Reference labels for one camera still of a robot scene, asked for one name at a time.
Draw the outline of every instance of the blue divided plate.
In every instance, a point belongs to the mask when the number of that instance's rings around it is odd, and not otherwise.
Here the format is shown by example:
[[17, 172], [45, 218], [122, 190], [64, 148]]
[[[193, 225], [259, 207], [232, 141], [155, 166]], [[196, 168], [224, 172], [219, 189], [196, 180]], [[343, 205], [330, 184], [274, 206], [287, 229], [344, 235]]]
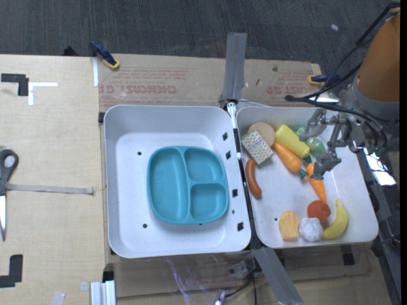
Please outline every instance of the blue divided plate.
[[229, 205], [223, 164], [211, 150], [172, 146], [148, 161], [148, 199], [154, 214], [170, 224], [203, 224], [219, 219]]

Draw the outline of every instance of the gray tape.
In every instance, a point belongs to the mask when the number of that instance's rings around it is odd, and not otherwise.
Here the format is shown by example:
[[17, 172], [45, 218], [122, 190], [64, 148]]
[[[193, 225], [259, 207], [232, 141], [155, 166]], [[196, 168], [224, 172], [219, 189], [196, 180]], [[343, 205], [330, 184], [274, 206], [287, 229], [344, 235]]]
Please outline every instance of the gray tape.
[[244, 86], [244, 58], [247, 33], [229, 33], [221, 100], [240, 100]]
[[54, 192], [73, 194], [93, 194], [92, 187], [66, 187], [66, 186], [30, 186], [7, 183], [7, 189], [15, 191]]
[[272, 248], [261, 247], [251, 249], [254, 257], [271, 286], [279, 304], [299, 305], [303, 300], [298, 294], [293, 282], [288, 277], [287, 271], [282, 266], [280, 259]]

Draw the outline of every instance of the scissor handle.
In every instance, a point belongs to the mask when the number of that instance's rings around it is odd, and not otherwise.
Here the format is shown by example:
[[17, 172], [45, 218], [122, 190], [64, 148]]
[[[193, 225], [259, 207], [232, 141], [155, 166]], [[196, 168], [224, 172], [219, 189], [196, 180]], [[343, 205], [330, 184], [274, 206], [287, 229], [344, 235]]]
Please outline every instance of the scissor handle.
[[[6, 166], [5, 164], [6, 158], [8, 156], [14, 157], [14, 162], [11, 164], [11, 166]], [[18, 165], [18, 156], [14, 151], [10, 149], [4, 149], [0, 151], [0, 179], [2, 180], [4, 185], [7, 183], [11, 173], [14, 171], [17, 165]]]

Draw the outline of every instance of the white tape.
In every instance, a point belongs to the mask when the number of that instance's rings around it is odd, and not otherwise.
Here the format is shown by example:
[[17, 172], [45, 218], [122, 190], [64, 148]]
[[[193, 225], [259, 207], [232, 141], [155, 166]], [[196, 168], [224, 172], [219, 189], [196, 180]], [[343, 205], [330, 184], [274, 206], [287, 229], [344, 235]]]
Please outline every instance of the white tape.
[[74, 193], [92, 194], [92, 187], [66, 187], [66, 186], [28, 186], [23, 184], [7, 183], [7, 189], [14, 191], [34, 191], [34, 192], [54, 192], [54, 193]]
[[98, 87], [99, 85], [99, 68], [97, 65], [97, 57], [93, 58], [93, 85]]
[[34, 105], [34, 87], [57, 87], [58, 83], [28, 83], [28, 105]]
[[80, 290], [87, 291], [89, 290], [89, 281], [81, 281], [81, 285], [79, 286]]
[[65, 294], [56, 291], [52, 297], [50, 305], [63, 305], [65, 299]]

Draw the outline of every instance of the toy carrot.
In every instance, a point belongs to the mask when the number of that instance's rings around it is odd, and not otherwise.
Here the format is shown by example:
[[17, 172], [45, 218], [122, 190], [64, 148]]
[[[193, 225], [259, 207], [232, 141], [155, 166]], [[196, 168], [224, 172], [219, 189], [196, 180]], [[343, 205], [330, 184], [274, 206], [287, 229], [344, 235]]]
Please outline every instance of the toy carrot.
[[275, 141], [273, 144], [273, 149], [279, 155], [280, 159], [289, 170], [293, 172], [299, 172], [301, 178], [307, 176], [307, 173], [301, 168], [302, 163], [299, 157], [297, 157], [287, 147]]
[[314, 191], [317, 193], [319, 199], [321, 199], [322, 202], [326, 203], [326, 191], [325, 191], [325, 184], [323, 180], [315, 180], [311, 179], [311, 175], [314, 173], [314, 164], [308, 164], [307, 165], [307, 174], [308, 174], [308, 179], [314, 188]]

